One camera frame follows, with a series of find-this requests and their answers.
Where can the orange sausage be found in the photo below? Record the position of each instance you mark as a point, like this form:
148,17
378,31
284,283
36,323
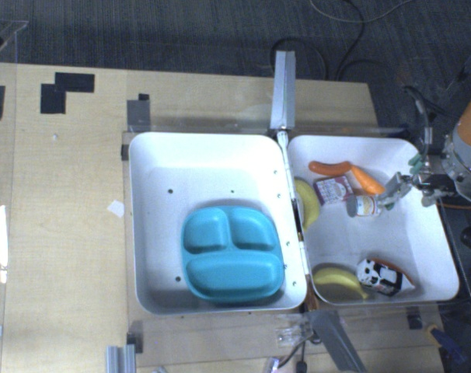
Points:
329,167

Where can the yellow banana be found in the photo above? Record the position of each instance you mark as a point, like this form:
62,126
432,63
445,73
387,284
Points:
310,202
336,282

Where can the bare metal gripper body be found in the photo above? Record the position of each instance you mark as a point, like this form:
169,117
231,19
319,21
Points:
437,183

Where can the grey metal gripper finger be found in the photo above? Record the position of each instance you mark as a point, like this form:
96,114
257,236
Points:
395,185
386,203

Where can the blue divided plate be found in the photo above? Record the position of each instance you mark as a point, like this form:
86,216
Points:
227,255

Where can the small white can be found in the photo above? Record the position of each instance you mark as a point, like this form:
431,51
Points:
364,206

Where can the purple and white carton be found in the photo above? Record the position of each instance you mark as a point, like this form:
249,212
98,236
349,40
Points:
332,189

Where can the white plastic tray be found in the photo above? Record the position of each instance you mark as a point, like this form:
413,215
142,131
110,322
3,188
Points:
204,161
395,239

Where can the orange carrot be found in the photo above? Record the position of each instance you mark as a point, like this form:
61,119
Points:
369,183

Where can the black and white carton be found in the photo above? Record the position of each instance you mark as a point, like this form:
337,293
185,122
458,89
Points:
377,276

